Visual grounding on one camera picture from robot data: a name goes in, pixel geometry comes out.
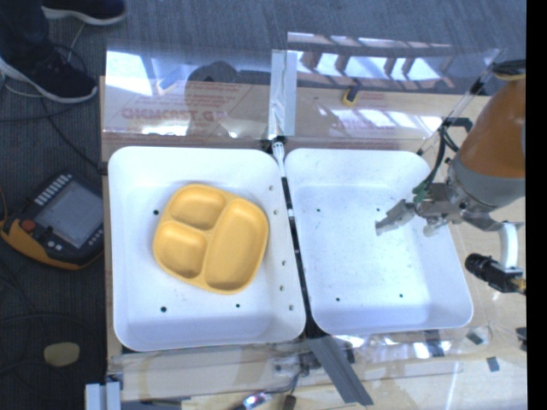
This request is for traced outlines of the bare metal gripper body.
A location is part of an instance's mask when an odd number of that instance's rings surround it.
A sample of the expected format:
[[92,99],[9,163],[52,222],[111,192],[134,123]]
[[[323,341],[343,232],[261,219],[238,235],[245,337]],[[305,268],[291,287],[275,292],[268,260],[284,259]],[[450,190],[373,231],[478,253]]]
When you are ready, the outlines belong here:
[[426,191],[424,199],[416,205],[416,213],[430,226],[463,222],[458,200],[450,200],[451,188],[444,183],[434,183]]

